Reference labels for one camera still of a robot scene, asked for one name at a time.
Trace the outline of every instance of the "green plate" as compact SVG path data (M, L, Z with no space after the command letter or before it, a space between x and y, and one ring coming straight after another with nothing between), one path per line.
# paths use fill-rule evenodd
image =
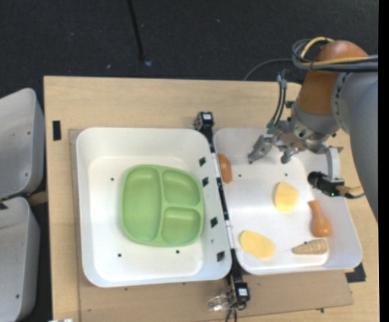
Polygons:
M120 220L131 240L153 246L187 246L202 234L203 218L202 188L191 173L146 164L126 172Z

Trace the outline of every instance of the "toy food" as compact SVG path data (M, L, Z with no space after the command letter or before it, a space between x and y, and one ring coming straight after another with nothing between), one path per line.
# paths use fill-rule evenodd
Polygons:
M295 254L325 254L327 253L327 242L325 239L314 239L310 242L304 242L291 250Z
M241 234L241 245L243 250L259 259L269 258L275 253L274 242L254 231L245 230Z
M331 235L333 230L329 220L323 215L318 201L309 201L308 205L313 211L313 235L317 237L327 237Z
M274 204L277 210L289 212L294 209L299 198L299 192L287 182L280 182L274 194Z
M228 184L232 181L232 167L230 165L230 161L222 154L218 154L218 158L220 163L221 178L226 184Z

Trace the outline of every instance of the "yellow cheese slice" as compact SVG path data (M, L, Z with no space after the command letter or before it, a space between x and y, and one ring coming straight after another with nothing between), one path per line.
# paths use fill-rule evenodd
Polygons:
M289 212L294 209L299 198L299 192L290 184L280 182L275 190L274 204L281 212Z
M274 242L254 231L245 230L241 234L241 246L247 253L260 259L269 258L275 253Z

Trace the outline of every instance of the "black carpet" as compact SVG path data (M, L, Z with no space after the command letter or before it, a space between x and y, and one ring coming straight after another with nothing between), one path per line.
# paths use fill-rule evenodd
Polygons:
M142 61L127 0L0 0L0 97L31 87L42 104L44 75L241 80L316 36L378 53L379 0L132 1ZM251 79L272 81L290 67L265 66ZM46 209L37 214L46 228ZM46 248L45 284L27 321L50 317Z

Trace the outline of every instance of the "wooden board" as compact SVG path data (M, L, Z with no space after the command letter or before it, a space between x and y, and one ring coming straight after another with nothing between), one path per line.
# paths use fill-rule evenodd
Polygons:
M224 314L208 311L207 298L223 281L97 288L79 270L72 190L71 129L93 126L188 127L199 111L212 111L216 128L263 127L278 101L276 83L129 78L44 79L46 151L50 214L53 318L75 321L206 321ZM295 98L299 86L289 84ZM59 140L54 126L60 122ZM344 146L342 176L358 184L349 140L339 133L333 145ZM364 250L368 281L348 287L341 271L279 276L245 276L252 290L242 321L377 321L379 319L378 225L365 199L349 208ZM323 307L318 311L285 313ZM279 315L260 316L271 313Z

